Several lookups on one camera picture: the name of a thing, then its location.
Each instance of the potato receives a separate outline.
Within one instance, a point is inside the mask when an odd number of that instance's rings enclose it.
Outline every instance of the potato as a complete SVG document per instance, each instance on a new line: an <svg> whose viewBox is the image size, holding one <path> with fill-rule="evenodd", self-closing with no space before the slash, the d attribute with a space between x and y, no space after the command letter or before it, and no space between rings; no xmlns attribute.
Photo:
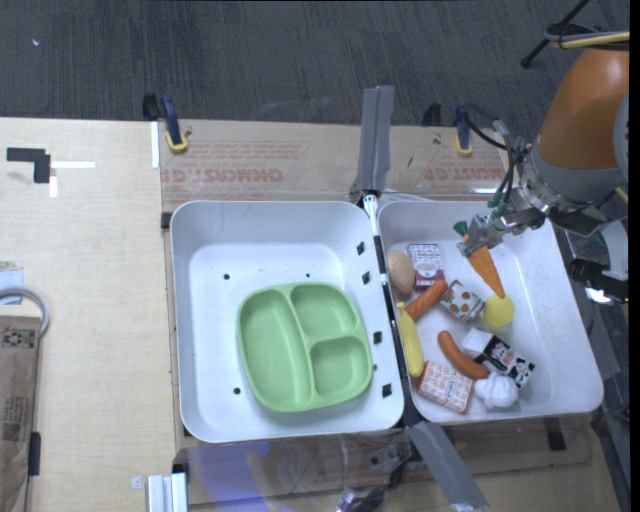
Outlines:
<svg viewBox="0 0 640 512"><path fill-rule="evenodd" d="M406 254L391 250L387 252L387 272L391 284L401 293L410 293L416 281L413 261Z"/></svg>

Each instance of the gray hose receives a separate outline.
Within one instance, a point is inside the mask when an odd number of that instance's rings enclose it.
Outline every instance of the gray hose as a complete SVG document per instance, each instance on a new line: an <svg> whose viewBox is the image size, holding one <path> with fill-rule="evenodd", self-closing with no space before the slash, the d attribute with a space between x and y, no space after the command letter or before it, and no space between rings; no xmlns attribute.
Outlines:
<svg viewBox="0 0 640 512"><path fill-rule="evenodd" d="M42 312L42 320L40 321L40 337L42 338L49 327L49 307L42 295L31 288L27 288L26 286L11 286L0 290L0 299L11 297L12 295L26 297L38 305Z"/></svg>

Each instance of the divided green plate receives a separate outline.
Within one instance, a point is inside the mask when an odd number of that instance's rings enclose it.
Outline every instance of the divided green plate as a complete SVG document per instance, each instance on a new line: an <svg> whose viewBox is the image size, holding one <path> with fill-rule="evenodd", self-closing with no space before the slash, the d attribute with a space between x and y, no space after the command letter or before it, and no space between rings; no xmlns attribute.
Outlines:
<svg viewBox="0 0 640 512"><path fill-rule="evenodd" d="M360 315L336 286L305 282L263 288L244 299L237 323L251 389L269 409L334 405L358 396L371 381Z"/></svg>

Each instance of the black bracket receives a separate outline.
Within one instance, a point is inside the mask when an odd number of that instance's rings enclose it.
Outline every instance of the black bracket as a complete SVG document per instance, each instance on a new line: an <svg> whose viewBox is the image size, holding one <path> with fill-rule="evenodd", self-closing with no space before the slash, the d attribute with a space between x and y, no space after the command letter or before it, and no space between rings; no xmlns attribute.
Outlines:
<svg viewBox="0 0 640 512"><path fill-rule="evenodd" d="M47 155L44 149L7 148L7 162L32 162L33 182L49 183L51 155Z"/></svg>

